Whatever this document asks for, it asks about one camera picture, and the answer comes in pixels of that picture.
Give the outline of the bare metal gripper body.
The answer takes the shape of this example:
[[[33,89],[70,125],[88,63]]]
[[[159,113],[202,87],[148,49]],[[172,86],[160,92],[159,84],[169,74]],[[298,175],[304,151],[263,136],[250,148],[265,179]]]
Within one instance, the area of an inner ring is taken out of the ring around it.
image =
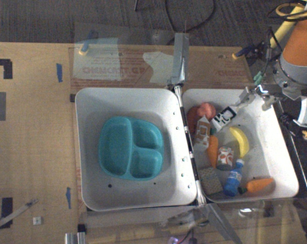
[[[267,78],[266,71],[259,71],[255,75],[255,91],[259,96],[264,98],[283,98],[287,97],[291,100],[307,97],[307,85],[296,82],[282,69],[273,68]]]

